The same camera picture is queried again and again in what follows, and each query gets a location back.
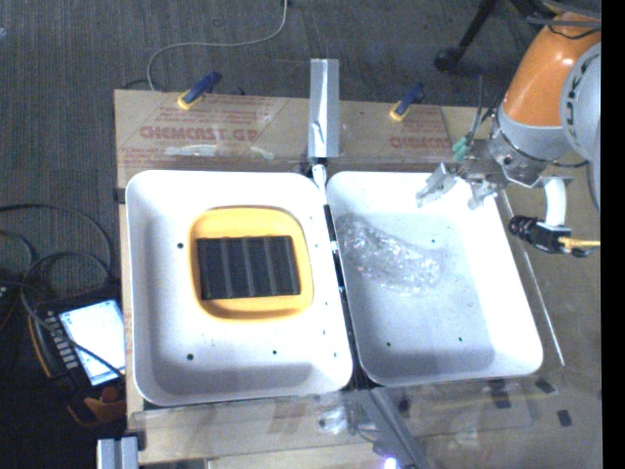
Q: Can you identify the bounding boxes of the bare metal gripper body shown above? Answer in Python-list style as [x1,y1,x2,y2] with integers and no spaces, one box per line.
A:
[453,137,549,190]

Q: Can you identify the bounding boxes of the brown cardboard board, red print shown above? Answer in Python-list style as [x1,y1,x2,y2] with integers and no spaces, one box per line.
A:
[112,89,566,458]

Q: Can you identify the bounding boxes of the white plastic tray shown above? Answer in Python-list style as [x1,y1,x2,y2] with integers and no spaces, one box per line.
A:
[324,170,545,389]
[124,168,354,407]

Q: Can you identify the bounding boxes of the black cylinder on white bracket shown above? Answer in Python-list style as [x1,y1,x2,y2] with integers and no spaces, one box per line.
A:
[508,176,574,257]

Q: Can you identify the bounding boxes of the clear plastic bottle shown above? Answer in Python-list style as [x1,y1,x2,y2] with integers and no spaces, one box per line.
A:
[335,212,446,296]

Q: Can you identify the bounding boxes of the black ribbed rectangular block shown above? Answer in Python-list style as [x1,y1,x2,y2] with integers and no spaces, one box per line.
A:
[195,234,302,301]

